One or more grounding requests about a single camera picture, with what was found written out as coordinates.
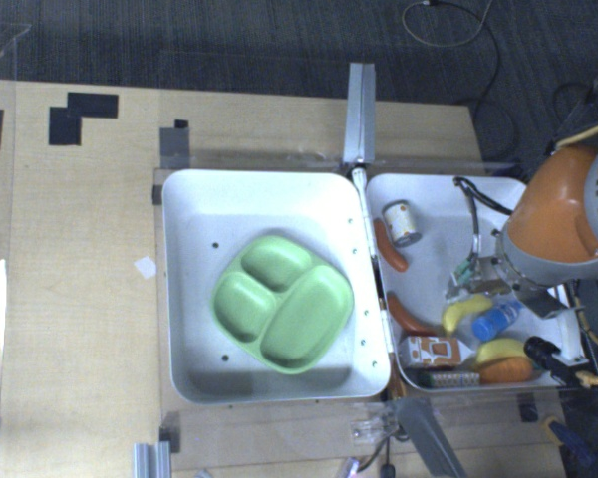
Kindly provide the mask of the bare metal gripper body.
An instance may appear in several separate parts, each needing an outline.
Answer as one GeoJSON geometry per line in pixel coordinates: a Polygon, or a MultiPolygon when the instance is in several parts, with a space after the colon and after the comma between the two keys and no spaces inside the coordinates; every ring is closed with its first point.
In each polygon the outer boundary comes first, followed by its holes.
{"type": "Polygon", "coordinates": [[[467,258],[450,273],[446,301],[462,301],[476,294],[508,294],[521,282],[522,276],[498,257],[467,258]]]}

